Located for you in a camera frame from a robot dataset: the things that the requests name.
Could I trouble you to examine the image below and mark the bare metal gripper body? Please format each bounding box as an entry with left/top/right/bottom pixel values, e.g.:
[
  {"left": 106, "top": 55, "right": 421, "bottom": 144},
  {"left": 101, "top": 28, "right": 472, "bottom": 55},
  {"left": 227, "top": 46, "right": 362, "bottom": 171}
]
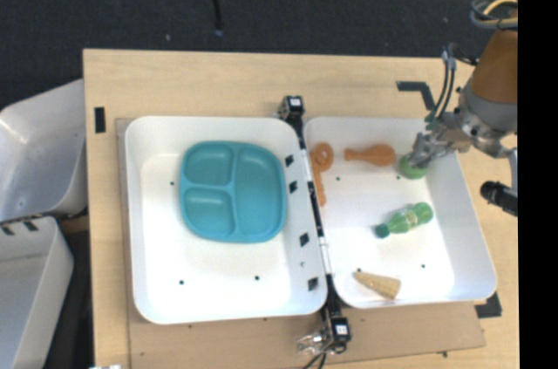
[{"left": 428, "top": 110, "right": 512, "bottom": 158}]

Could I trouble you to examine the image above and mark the green round cup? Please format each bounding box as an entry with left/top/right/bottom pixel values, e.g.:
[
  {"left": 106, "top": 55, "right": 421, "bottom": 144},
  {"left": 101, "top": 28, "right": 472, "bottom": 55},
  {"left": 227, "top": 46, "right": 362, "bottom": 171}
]
[{"left": 398, "top": 153, "right": 431, "bottom": 181}]

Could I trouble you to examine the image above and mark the orange toy chicken drumstick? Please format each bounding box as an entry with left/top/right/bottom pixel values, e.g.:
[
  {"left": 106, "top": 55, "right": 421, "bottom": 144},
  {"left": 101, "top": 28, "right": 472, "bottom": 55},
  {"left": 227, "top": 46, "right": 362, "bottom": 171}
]
[{"left": 344, "top": 143, "right": 397, "bottom": 168}]

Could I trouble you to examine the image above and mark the green plastic bottle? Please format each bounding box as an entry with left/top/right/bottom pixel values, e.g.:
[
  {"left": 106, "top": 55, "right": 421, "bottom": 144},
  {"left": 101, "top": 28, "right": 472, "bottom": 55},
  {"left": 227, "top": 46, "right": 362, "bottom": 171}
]
[{"left": 375, "top": 202, "right": 434, "bottom": 239}]

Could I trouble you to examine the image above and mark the orange toy pretzel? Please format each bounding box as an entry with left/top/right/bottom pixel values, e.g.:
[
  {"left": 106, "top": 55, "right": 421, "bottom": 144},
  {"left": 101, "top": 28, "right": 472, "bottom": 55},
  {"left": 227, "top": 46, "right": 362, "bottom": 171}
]
[{"left": 310, "top": 142, "right": 335, "bottom": 208}]

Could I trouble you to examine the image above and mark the white plastic tray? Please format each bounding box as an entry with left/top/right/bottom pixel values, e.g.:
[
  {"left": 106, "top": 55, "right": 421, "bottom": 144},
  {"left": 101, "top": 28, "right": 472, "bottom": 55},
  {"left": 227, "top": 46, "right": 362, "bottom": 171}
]
[
  {"left": 124, "top": 115, "right": 330, "bottom": 325},
  {"left": 303, "top": 116, "right": 499, "bottom": 310}
]

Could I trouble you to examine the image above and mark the thin black and white rod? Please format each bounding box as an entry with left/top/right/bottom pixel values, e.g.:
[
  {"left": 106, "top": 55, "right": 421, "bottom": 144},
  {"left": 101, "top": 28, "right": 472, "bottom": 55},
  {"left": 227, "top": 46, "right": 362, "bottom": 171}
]
[{"left": 290, "top": 116, "right": 342, "bottom": 317}]

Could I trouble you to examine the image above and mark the beige toy ice cream cone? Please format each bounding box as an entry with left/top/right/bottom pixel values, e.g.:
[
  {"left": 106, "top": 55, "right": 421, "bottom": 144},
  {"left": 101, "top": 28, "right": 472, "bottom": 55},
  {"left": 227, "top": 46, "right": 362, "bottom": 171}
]
[{"left": 353, "top": 270, "right": 403, "bottom": 301}]

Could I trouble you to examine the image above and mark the blue divided plate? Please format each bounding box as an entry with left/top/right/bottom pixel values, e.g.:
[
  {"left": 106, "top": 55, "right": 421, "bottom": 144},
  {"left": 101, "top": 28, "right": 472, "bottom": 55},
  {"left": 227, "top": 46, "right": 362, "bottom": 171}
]
[{"left": 178, "top": 140, "right": 289, "bottom": 246}]

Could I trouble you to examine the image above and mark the black cylinder on white bracket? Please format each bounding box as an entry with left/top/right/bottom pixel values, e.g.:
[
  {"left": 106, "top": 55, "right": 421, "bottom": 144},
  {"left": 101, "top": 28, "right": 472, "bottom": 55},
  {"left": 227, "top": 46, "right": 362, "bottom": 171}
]
[{"left": 480, "top": 146, "right": 519, "bottom": 216}]

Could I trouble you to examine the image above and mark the black block with thin wires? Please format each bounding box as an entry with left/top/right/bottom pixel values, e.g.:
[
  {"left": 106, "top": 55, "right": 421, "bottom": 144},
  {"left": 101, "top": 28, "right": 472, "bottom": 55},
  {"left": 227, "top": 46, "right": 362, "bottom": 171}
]
[
  {"left": 276, "top": 94, "right": 307, "bottom": 120},
  {"left": 321, "top": 313, "right": 352, "bottom": 354}
]

